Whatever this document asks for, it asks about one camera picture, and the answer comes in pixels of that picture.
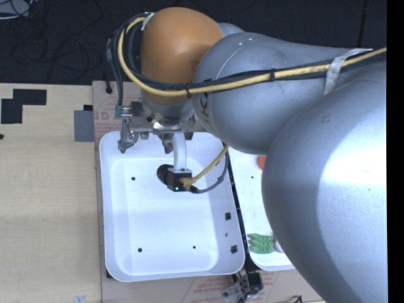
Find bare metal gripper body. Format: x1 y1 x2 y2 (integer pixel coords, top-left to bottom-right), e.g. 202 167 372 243
129 101 197 142

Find white plastic tray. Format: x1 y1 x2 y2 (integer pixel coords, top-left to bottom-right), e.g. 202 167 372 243
227 146 296 272
98 130 246 283

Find thin black and white rod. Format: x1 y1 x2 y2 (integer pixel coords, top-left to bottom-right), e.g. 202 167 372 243
222 141 255 273

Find green pea pods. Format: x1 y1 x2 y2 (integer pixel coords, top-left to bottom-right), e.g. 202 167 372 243
246 232 276 254

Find black cylinder on white bracket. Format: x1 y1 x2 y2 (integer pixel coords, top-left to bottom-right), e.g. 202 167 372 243
156 133 194 193

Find black block with thin wires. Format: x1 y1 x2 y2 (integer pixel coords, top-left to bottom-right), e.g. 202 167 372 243
247 271 264 296

